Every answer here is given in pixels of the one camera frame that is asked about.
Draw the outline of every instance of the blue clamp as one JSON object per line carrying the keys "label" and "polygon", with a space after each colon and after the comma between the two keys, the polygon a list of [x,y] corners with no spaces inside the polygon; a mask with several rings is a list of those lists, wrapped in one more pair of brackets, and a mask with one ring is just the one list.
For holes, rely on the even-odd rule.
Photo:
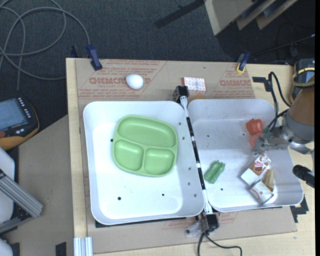
{"label": "blue clamp", "polygon": [[86,52],[88,54],[88,57],[92,59],[91,65],[95,71],[101,70],[102,65],[99,62],[98,54],[97,54],[97,49],[92,45],[88,44],[86,46]]}
{"label": "blue clamp", "polygon": [[246,64],[249,60],[249,56],[250,56],[250,53],[248,51],[246,51],[244,54],[241,54],[241,56],[239,58],[240,63],[238,64],[238,66],[236,67],[236,70],[235,70],[238,74],[241,75],[245,72]]}

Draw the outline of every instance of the green plate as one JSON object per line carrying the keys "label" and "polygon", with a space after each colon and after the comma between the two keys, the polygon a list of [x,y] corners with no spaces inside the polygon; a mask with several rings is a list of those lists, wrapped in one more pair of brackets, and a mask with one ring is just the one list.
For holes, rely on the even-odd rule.
{"label": "green plate", "polygon": [[161,177],[175,166],[178,136],[166,122],[139,115],[121,118],[115,128],[112,158],[124,171]]}

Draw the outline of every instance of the white egg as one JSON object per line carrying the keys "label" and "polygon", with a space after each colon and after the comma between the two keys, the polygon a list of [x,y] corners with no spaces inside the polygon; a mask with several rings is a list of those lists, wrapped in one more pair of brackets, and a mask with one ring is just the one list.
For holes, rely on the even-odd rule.
{"label": "white egg", "polygon": [[144,86],[144,79],[139,74],[129,74],[125,77],[125,81],[128,86],[134,90],[139,90]]}

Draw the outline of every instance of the display screen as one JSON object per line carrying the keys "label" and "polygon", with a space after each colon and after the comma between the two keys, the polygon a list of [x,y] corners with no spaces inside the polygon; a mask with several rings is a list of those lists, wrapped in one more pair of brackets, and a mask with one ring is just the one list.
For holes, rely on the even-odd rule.
{"label": "display screen", "polygon": [[0,102],[0,131],[6,131],[9,127],[21,126],[28,123],[18,101],[11,98]]}

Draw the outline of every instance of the dark carpet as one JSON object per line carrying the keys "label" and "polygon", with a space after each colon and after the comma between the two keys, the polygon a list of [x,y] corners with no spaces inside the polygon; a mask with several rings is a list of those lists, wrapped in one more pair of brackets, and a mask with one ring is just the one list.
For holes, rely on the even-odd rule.
{"label": "dark carpet", "polygon": [[[101,59],[234,62],[245,51],[249,63],[293,65],[300,59],[315,58],[315,0],[298,0],[264,29],[252,21],[243,30],[235,22],[214,36],[206,7],[199,4],[180,17],[172,13],[198,0],[57,0],[66,14],[61,39],[47,50],[22,58],[19,91],[34,106],[40,130],[67,114],[65,59],[71,57],[74,44],[86,54],[86,34],[74,15],[86,28],[90,43]],[[0,1],[0,47],[17,19],[39,7],[58,8],[49,0]],[[38,9],[25,13],[24,53],[41,50],[53,43],[64,28],[62,12]],[[23,26],[20,22],[10,34],[5,52],[21,53]],[[287,45],[278,50],[255,54]],[[18,56],[9,56],[18,65]],[[18,70],[6,59],[0,62],[0,98],[17,90]]]}

